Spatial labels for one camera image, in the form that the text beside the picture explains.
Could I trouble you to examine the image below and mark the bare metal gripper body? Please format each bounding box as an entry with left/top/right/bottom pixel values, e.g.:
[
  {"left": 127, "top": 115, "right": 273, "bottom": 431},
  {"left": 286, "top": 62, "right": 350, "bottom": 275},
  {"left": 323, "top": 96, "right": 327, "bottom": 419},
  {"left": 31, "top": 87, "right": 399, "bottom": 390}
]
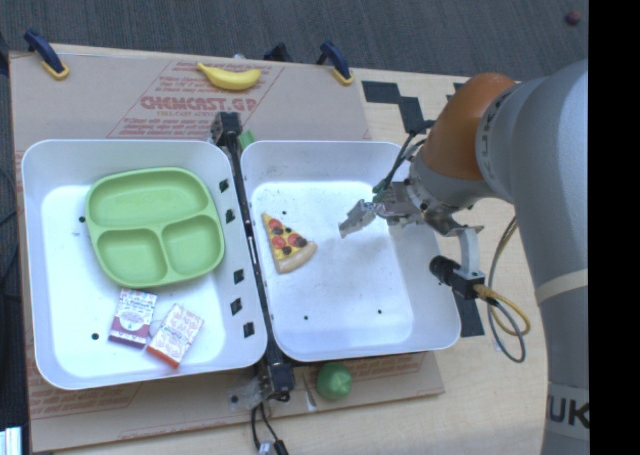
[{"left": 372, "top": 181, "right": 434, "bottom": 233}]

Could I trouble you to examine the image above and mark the white plastic tray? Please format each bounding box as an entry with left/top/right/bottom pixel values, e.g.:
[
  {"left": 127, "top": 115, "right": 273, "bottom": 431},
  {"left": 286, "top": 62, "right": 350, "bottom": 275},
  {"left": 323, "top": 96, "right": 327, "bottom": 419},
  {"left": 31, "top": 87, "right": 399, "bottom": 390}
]
[
  {"left": 20, "top": 138, "right": 269, "bottom": 391},
  {"left": 239, "top": 139, "right": 463, "bottom": 364}
]

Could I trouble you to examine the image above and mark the toy pizza slice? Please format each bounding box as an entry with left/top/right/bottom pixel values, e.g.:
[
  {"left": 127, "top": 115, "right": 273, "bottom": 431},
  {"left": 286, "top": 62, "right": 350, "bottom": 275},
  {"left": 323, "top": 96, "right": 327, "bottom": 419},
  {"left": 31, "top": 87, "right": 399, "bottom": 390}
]
[{"left": 260, "top": 212, "right": 319, "bottom": 275}]

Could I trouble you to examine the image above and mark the thin black and white rod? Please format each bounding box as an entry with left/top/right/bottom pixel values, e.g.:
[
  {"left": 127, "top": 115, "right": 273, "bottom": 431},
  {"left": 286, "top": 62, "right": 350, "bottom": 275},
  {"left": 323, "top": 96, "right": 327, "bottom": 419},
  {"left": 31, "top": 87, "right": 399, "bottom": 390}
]
[{"left": 223, "top": 128, "right": 282, "bottom": 369}]

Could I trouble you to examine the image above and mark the green round toy fruit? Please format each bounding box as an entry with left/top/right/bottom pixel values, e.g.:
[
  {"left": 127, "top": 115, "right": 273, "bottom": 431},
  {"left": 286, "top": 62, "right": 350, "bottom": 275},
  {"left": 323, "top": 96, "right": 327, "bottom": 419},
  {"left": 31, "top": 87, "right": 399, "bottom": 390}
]
[{"left": 315, "top": 361, "right": 354, "bottom": 402}]

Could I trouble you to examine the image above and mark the yellow banana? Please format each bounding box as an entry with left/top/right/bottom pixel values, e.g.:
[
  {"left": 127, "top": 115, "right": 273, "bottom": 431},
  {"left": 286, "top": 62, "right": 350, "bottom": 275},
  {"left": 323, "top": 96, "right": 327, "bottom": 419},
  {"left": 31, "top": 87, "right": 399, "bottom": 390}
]
[{"left": 195, "top": 61, "right": 264, "bottom": 92}]

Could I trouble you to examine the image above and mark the green divided plate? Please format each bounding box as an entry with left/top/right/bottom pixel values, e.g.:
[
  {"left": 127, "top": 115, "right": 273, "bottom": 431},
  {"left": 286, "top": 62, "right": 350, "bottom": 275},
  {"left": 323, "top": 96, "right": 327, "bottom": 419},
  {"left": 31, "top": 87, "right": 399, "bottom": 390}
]
[{"left": 84, "top": 166, "right": 227, "bottom": 290}]

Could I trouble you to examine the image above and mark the orange and white carton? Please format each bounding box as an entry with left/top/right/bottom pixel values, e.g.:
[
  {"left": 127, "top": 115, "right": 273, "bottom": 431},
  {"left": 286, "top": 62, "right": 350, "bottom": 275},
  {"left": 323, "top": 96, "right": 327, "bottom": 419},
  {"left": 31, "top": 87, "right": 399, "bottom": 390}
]
[{"left": 145, "top": 302, "right": 206, "bottom": 370}]

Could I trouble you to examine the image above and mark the brown cardboard board red print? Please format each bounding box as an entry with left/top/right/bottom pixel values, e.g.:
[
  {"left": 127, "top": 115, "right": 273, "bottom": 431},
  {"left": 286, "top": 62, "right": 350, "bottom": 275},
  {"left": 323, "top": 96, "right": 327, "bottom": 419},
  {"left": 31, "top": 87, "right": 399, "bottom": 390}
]
[{"left": 8, "top": 42, "right": 446, "bottom": 454}]

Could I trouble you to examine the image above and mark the black cylinder on white bracket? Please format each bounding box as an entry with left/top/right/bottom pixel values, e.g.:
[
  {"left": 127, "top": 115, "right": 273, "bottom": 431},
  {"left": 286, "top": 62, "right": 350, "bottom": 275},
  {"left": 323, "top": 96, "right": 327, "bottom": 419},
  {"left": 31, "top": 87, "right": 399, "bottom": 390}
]
[{"left": 428, "top": 221, "right": 487, "bottom": 302}]

